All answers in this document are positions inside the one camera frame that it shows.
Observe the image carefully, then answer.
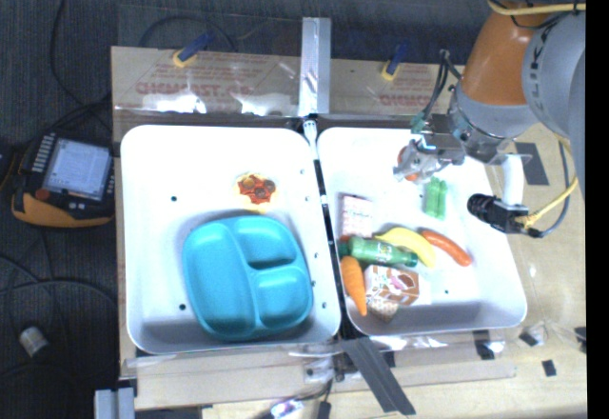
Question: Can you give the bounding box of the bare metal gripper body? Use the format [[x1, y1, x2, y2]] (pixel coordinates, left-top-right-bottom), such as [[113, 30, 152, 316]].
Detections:
[[411, 111, 506, 167]]

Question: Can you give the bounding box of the orange round toy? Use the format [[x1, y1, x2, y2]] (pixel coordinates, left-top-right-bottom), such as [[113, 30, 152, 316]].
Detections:
[[397, 144, 422, 183]]

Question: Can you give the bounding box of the green toy vegetable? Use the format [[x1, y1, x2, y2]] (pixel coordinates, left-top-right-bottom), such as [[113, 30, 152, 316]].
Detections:
[[423, 175, 449, 221]]

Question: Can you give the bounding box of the pink and white carton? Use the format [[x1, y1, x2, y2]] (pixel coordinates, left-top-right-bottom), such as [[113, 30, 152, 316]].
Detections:
[[339, 193, 375, 239]]

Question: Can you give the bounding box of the yellow banana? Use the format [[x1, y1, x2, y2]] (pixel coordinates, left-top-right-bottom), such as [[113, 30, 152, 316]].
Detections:
[[373, 226, 438, 269]]

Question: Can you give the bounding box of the orange sausage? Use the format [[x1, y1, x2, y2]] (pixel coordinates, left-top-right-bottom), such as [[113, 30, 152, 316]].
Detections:
[[420, 229, 474, 268]]

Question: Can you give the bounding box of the thin black and white rod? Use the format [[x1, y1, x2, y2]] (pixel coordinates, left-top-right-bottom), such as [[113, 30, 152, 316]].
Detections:
[[303, 118, 344, 338]]

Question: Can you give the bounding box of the green plastic bottle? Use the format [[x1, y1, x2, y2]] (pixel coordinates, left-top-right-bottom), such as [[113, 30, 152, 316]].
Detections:
[[338, 235, 420, 269]]

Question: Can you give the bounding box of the brown and white packet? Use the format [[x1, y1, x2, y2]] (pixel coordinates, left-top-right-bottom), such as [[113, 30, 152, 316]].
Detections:
[[363, 264, 432, 324]]

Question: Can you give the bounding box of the white plastic tray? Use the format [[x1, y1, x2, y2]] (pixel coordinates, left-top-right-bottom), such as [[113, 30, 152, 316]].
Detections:
[[316, 126, 529, 338], [119, 124, 343, 356]]

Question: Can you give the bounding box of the orange carrot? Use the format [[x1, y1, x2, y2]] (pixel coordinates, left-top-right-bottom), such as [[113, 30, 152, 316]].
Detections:
[[340, 255, 369, 318]]

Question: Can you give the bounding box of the toy pizza slice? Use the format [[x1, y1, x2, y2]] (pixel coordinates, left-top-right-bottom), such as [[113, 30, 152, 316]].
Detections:
[[234, 171, 279, 210]]

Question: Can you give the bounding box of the brown cardboard board red print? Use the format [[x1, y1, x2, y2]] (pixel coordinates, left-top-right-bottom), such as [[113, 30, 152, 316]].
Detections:
[[109, 45, 587, 410]]

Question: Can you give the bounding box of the blue divided plate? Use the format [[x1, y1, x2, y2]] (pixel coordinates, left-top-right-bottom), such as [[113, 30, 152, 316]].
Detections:
[[181, 214, 315, 343]]

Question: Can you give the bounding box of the small silver can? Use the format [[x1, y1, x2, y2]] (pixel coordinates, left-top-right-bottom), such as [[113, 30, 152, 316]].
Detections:
[[18, 325, 50, 358]]

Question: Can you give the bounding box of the black cylinder on white bracket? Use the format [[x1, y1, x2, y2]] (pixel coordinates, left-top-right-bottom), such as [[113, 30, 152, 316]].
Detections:
[[466, 152, 531, 234]]

